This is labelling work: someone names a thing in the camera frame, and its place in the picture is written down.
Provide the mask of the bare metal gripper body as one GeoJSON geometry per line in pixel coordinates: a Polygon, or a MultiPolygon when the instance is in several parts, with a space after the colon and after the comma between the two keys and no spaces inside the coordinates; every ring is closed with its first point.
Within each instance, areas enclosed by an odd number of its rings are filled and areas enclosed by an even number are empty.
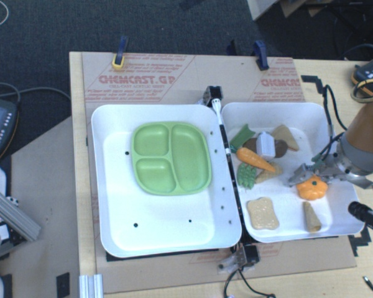
{"type": "Polygon", "coordinates": [[[351,169],[337,161],[338,159],[333,157],[327,157],[325,160],[320,158],[313,165],[314,174],[329,176],[330,182],[333,180],[353,182],[362,179],[362,176],[353,173],[351,169]]]}

